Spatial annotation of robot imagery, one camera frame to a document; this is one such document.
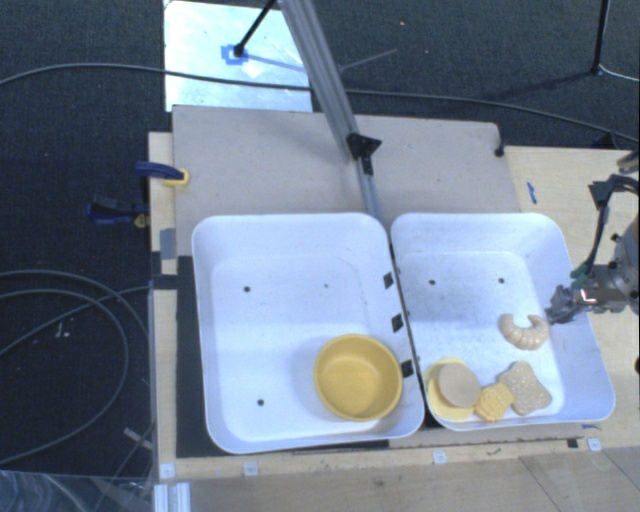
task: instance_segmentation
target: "white label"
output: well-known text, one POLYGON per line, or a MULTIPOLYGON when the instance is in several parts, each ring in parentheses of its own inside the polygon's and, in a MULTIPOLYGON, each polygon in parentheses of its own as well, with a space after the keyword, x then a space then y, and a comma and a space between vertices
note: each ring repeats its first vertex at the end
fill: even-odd
POLYGON ((435 450, 433 452, 433 462, 435 464, 446 464, 447 463, 447 454, 444 453, 444 450, 435 450))
POLYGON ((587 439, 587 444, 589 445, 589 449, 592 452, 599 452, 602 450, 600 439, 598 439, 597 437, 590 437, 589 439, 587 439))
POLYGON ((257 462, 245 462, 244 463, 244 476, 258 476, 258 463, 257 462))
POLYGON ((176 467, 174 464, 161 464, 160 465, 160 478, 175 478, 176 467))

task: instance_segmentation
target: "metal pole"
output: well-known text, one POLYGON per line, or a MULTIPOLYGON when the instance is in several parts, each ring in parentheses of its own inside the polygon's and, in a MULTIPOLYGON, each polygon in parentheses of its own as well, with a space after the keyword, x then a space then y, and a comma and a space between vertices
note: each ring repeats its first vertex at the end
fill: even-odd
POLYGON ((273 4, 275 3, 276 3, 276 0, 269 0, 267 2, 267 5, 265 5, 262 11, 260 11, 260 14, 258 14, 258 17, 256 18, 256 21, 253 22, 253 25, 251 25, 251 28, 249 29, 249 31, 242 38, 242 41, 240 41, 237 45, 233 47, 233 55, 235 55, 236 57, 242 57, 242 54, 244 53, 244 47, 249 42, 249 39, 251 39, 251 36, 256 31, 256 29, 260 26, 260 23, 262 23, 262 20, 269 13, 271 8, 273 7, 273 4))
MULTIPOLYGON (((347 137, 360 132, 313 2, 311 0, 278 0, 278 2, 336 143, 345 157, 351 159, 347 137)), ((373 175, 364 172, 362 158, 358 158, 356 162, 365 210, 369 215, 382 221, 380 201, 373 175)))
POLYGON ((600 55, 602 54, 602 40, 604 38, 604 31, 607 28, 607 17, 609 16, 609 0, 602 0, 600 4, 600 19, 598 21, 598 34, 596 36, 596 49, 593 57, 593 64, 591 65, 591 73, 594 75, 600 75, 600 55))

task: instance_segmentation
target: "cable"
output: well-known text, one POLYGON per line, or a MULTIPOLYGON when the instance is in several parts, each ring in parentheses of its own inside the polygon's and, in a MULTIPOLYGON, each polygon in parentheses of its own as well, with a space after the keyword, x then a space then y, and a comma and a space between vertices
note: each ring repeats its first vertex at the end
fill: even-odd
POLYGON ((147 339, 149 338, 149 333, 147 331, 147 328, 145 327, 144 322, 140 318, 140 315, 138 315, 138 313, 136 313, 136 310, 133 309, 133 306, 131 306, 131 304, 129 304, 129 302, 124 297, 122 297, 121 294, 119 294, 115 290, 109 288, 108 286, 102 284, 101 282, 96 281, 95 279, 90 279, 88 277, 79 276, 77 274, 72 274, 70 272, 62 272, 60 270, 40 270, 40 269, 10 270, 8 272, 0 272, 0 279, 2 279, 3 277, 39 276, 39 275, 62 277, 62 278, 65 278, 65 279, 71 279, 71 280, 74 280, 74 281, 80 281, 82 283, 90 284, 91 286, 95 286, 95 287, 100 288, 101 290, 107 292, 113 298, 118 299, 118 302, 120 302, 124 307, 127 308, 129 313, 131 313, 131 315, 133 315, 133 318, 136 320, 136 322, 140 326, 140 329, 144 333, 145 337, 147 339))
POLYGON ((154 73, 158 75, 175 76, 177 78, 188 78, 190 80, 200 80, 203 82, 214 82, 224 85, 241 85, 243 87, 258 87, 262 89, 288 89, 291 91, 303 91, 310 92, 311 88, 299 86, 299 85, 281 85, 281 84, 268 84, 262 82, 246 82, 243 80, 230 80, 227 78, 215 78, 202 75, 193 75, 191 73, 182 73, 180 71, 169 71, 162 68, 154 68, 151 66, 138 66, 136 64, 119 64, 110 62, 72 62, 70 64, 54 64, 52 66, 45 66, 42 68, 31 69, 24 73, 18 73, 16 75, 3 78, 0 80, 0 86, 10 84, 23 78, 28 78, 42 73, 49 73, 51 71, 60 71, 67 69, 120 69, 127 71, 143 71, 145 73, 154 73))
POLYGON ((593 246, 591 248, 591 252, 581 267, 584 269, 583 274, 588 275, 593 269, 593 265, 596 261, 596 255, 598 254, 598 247, 600 246, 600 241, 602 239, 602 234, 604 233, 604 225, 607 222, 607 210, 609 207, 609 201, 613 196, 614 192, 632 192, 635 195, 640 195, 640 184, 634 180, 633 178, 629 178, 628 176, 619 176, 612 175, 609 178, 609 181, 612 183, 611 188, 608 190, 606 196, 599 201, 598 204, 598 222, 596 225, 596 234, 594 236, 593 246))
POLYGON ((8 464, 10 462, 14 462, 18 459, 23 459, 25 457, 29 457, 31 455, 34 455, 36 453, 48 450, 49 448, 52 448, 54 446, 57 446, 65 441, 67 441, 68 439, 71 439, 72 437, 78 435, 80 432, 85 431, 86 429, 88 429, 89 427, 91 427, 94 423, 96 423, 100 418, 102 418, 102 416, 104 416, 104 414, 111 408, 111 406, 115 403, 116 399, 118 398, 118 396, 120 396, 120 393, 122 392, 122 388, 124 387, 124 382, 127 378, 127 374, 129 372, 129 344, 128 344, 128 340, 127 340, 127 335, 124 332, 124 328, 122 327, 122 324, 118 321, 118 319, 116 318, 116 316, 104 305, 102 305, 100 302, 98 302, 97 300, 93 299, 92 297, 89 297, 88 295, 84 295, 81 293, 76 293, 76 292, 71 292, 71 291, 67 291, 67 290, 58 290, 58 289, 50 289, 50 288, 41 288, 41 289, 34 289, 34 290, 21 290, 21 291, 17 291, 17 292, 11 292, 11 293, 5 293, 4 295, 0 295, 0 301, 2 300, 6 300, 9 298, 13 298, 13 297, 21 297, 21 296, 25 296, 25 295, 63 295, 63 296, 68 296, 68 297, 74 297, 77 299, 81 299, 87 302, 92 303, 95 307, 99 308, 103 313, 105 313, 109 319, 114 323, 114 325, 116 326, 118 333, 120 334, 120 338, 122 341, 122 352, 123 352, 123 364, 122 364, 122 374, 120 376, 120 380, 118 381, 118 385, 116 386, 115 391, 113 392, 111 398, 107 401, 107 403, 102 407, 102 409, 100 409, 100 411, 93 416, 91 419, 89 419, 89 421, 83 423, 82 425, 80 425, 79 427, 75 428, 74 430, 72 430, 71 432, 57 438, 54 439, 53 441, 49 441, 47 443, 44 443, 40 446, 37 446, 35 448, 32 448, 30 450, 26 450, 24 452, 12 455, 10 457, 6 457, 4 459, 0 460, 0 466, 4 466, 5 464, 8 464))
POLYGON ((89 510, 89 507, 87 507, 82 499, 80 498, 80 496, 77 496, 71 489, 69 489, 66 485, 64 485, 61 482, 58 482, 58 480, 52 476, 49 475, 42 475, 46 480, 48 480, 52 485, 54 485, 55 487, 58 488, 58 490, 64 494, 67 499, 69 501, 71 501, 71 503, 73 503, 76 508, 80 511, 80 512, 91 512, 89 510))
MULTIPOLYGON (((609 21, 609 11, 611 10, 611 4, 607 2, 607 10, 604 13, 604 25, 602 27, 602 35, 600 37, 600 41, 604 42, 604 35, 607 32, 607 23, 609 21)), ((597 57, 598 61, 600 60, 600 53, 598 52, 598 57, 597 57)), ((628 75, 622 75, 620 73, 615 73, 613 71, 609 71, 607 68, 605 68, 600 62, 598 62, 598 66, 597 66, 598 71, 602 71, 603 73, 609 75, 609 76, 613 76, 615 78, 623 78, 624 80, 630 80, 632 82, 640 82, 640 80, 638 80, 635 77, 632 76, 628 76, 628 75)))
MULTIPOLYGON (((129 294, 129 293, 145 291, 145 290, 148 290, 148 289, 149 289, 148 286, 138 286, 138 287, 135 287, 135 288, 128 288, 126 290, 122 290, 121 292, 118 292, 118 293, 120 295, 126 295, 126 294, 129 294)), ((101 297, 100 299, 97 299, 97 301, 98 302, 104 302, 104 301, 109 300, 109 299, 113 299, 113 297, 111 295, 107 295, 105 297, 101 297)), ((70 317, 72 315, 80 313, 81 311, 84 311, 84 310, 89 309, 91 307, 93 307, 93 304, 85 304, 84 306, 80 306, 80 307, 77 307, 75 309, 72 309, 71 311, 67 311, 66 313, 63 313, 63 314, 61 314, 61 315, 59 315, 59 316, 57 316, 55 318, 52 318, 51 320, 49 320, 47 322, 41 324, 40 326, 36 327, 32 331, 29 331, 27 334, 23 334, 18 339, 16 339, 15 341, 9 343, 9 345, 7 345, 2 350, 0 350, 0 357, 5 355, 12 348, 16 347, 17 345, 19 345, 23 341, 28 340, 32 336, 38 334, 40 331, 43 331, 44 329, 46 329, 47 327, 55 324, 56 322, 64 320, 65 318, 68 318, 68 317, 70 317)))
POLYGON ((628 75, 622 75, 620 73, 616 73, 614 71, 609 71, 607 68, 605 68, 602 64, 598 65, 598 69, 600 71, 602 71, 603 73, 616 77, 616 78, 623 78, 625 80, 630 80, 631 82, 640 82, 640 79, 634 77, 634 76, 628 76, 628 75))
MULTIPOLYGON (((283 89, 283 90, 290 90, 290 91, 313 92, 313 89, 311 87, 303 87, 303 86, 297 86, 297 85, 269 84, 264 82, 246 82, 243 80, 229 80, 225 78, 216 78, 216 77, 195 75, 191 73, 182 73, 178 71, 170 71, 166 69, 154 68, 149 66, 138 66, 133 64, 118 64, 118 63, 106 63, 106 62, 77 62, 77 63, 70 63, 70 64, 56 64, 53 66, 36 68, 29 71, 25 71, 23 73, 18 73, 16 75, 9 76, 7 78, 3 78, 0 80, 0 86, 7 85, 17 80, 39 75, 42 73, 67 70, 67 69, 118 69, 118 70, 126 70, 126 71, 141 71, 146 73, 175 76, 178 78, 185 78, 188 80, 199 80, 203 82, 213 82, 213 83, 219 83, 219 84, 225 84, 225 85, 239 85, 243 87, 256 87, 256 88, 263 88, 263 89, 283 89)), ((536 110, 536 109, 527 108, 527 107, 520 107, 518 105, 511 105, 508 103, 501 103, 496 101, 462 98, 458 96, 439 96, 434 94, 402 93, 402 92, 363 90, 363 89, 345 89, 345 92, 349 95, 426 99, 426 100, 433 100, 433 101, 450 101, 450 102, 457 102, 457 103, 470 103, 470 104, 476 104, 476 105, 484 105, 488 107, 504 108, 509 110, 515 110, 518 112, 524 112, 528 114, 543 116, 550 119, 554 119, 556 121, 575 124, 577 126, 582 126, 582 127, 600 131, 600 132, 605 132, 605 133, 612 132, 612 130, 608 128, 587 123, 584 121, 580 121, 578 119, 573 119, 570 117, 560 116, 557 114, 552 114, 550 112, 545 112, 542 110, 536 110)), ((635 142, 636 144, 638 144, 638 139, 635 137, 632 137, 630 135, 626 135, 623 133, 617 133, 617 132, 616 132, 616 135, 620 138, 623 138, 630 142, 635 142)))
MULTIPOLYGON (((140 436, 140 439, 138 439, 136 441, 136 444, 134 444, 133 447, 131 448, 131 450, 129 450, 129 453, 127 453, 126 457, 120 463, 120 466, 118 466, 118 469, 116 470, 116 472, 113 474, 113 476, 111 476, 111 478, 107 482, 107 484, 106 484, 107 486, 110 487, 110 486, 113 485, 113 482, 115 481, 116 478, 118 478, 120 476, 120 473, 122 473, 122 471, 127 466, 127 464, 129 463, 129 461, 131 460, 133 455, 140 449, 140 447, 146 441, 147 437, 149 437, 151 432, 153 432, 153 429, 154 429, 155 425, 156 425, 155 421, 151 422, 151 425, 149 425, 149 428, 147 430, 145 430, 144 433, 140 436)), ((103 492, 100 495, 100 498, 98 499, 95 507, 93 507, 93 512, 98 512, 98 510, 102 506, 102 502, 104 501, 106 496, 107 496, 106 492, 103 492)))
POLYGON ((18 482, 16 481, 16 475, 13 472, 8 472, 8 471, 1 471, 0 470, 0 476, 3 476, 5 478, 7 478, 8 480, 11 480, 11 490, 13 491, 13 497, 11 498, 11 501, 9 502, 8 506, 5 506, 5 510, 7 512, 11 512, 13 510, 14 505, 18 502, 18 498, 20 497, 20 489, 18 488, 18 482))
MULTIPOLYGON (((598 126, 592 123, 587 123, 585 121, 580 121, 579 119, 573 119, 571 117, 561 116, 558 114, 552 114, 550 112, 545 112, 543 110, 537 110, 529 107, 521 107, 519 105, 511 105, 509 103, 501 103, 498 101, 491 100, 476 100, 471 98, 461 98, 459 96, 440 96, 433 94, 421 94, 421 93, 409 93, 409 92, 383 92, 383 91, 369 91, 362 89, 346 89, 347 94, 351 95, 371 95, 371 96, 388 96, 394 98, 408 98, 408 99, 425 99, 425 100, 436 100, 436 101, 452 101, 456 103, 472 103, 476 105, 483 105, 486 107, 497 107, 504 108, 507 110, 516 110, 518 112, 525 112, 527 114, 533 114, 542 117, 548 117, 550 119, 554 119, 556 121, 563 121, 565 123, 575 124, 578 126, 583 126, 585 128, 591 128, 593 130, 611 133, 612 131, 604 126, 598 126)), ((638 143, 638 139, 626 135, 624 133, 615 132, 617 137, 626 139, 630 142, 638 143)))

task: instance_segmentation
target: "yellow clamp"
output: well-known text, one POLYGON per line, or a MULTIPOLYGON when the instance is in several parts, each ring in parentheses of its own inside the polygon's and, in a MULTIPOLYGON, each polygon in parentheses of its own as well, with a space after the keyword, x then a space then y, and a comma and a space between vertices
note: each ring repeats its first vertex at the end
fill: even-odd
POLYGON ((163 180, 164 184, 169 187, 184 187, 189 183, 189 171, 186 169, 178 169, 182 173, 181 180, 163 180))

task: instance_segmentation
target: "white tray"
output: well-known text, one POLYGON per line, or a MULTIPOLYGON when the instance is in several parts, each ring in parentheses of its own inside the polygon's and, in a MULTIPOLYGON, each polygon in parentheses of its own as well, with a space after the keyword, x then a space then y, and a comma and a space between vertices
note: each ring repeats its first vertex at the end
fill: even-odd
POLYGON ((231 453, 407 436, 424 417, 417 373, 377 421, 334 416, 313 384, 320 348, 360 333, 412 359, 383 227, 359 213, 219 216, 193 232, 206 422, 231 453))
POLYGON ((544 317, 572 266, 558 226, 543 215, 406 214, 391 228, 396 265, 416 354, 424 371, 443 357, 459 357, 485 386, 515 361, 527 361, 553 397, 528 416, 511 409, 496 423, 472 415, 452 430, 537 423, 598 421, 611 414, 615 395, 588 316, 551 327, 538 350, 504 340, 498 318, 512 313, 544 317))

